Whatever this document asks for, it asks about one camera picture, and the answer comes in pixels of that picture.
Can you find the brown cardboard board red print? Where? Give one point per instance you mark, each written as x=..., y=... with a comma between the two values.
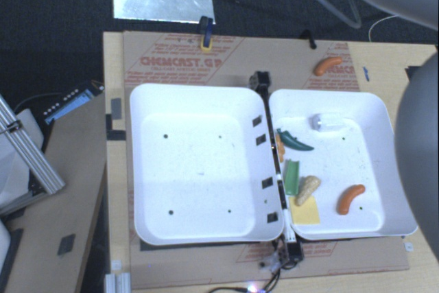
x=226, y=55

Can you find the orange sausage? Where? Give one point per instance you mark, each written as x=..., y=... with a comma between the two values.
x=348, y=199
x=327, y=66

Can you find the clear plastic bottle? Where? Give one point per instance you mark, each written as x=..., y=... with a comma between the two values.
x=327, y=123

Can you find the green chili pepper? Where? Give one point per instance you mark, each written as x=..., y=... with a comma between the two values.
x=295, y=143

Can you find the thin black and white rod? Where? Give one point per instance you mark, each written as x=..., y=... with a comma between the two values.
x=276, y=161

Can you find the white plastic tray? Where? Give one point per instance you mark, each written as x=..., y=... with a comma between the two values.
x=195, y=168
x=346, y=164

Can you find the green celery stick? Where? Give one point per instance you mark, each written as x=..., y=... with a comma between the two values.
x=292, y=178

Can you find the beige corn cob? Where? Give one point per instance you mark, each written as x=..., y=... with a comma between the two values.
x=308, y=189

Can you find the yellow cheese slice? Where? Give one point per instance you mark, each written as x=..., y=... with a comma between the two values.
x=305, y=213

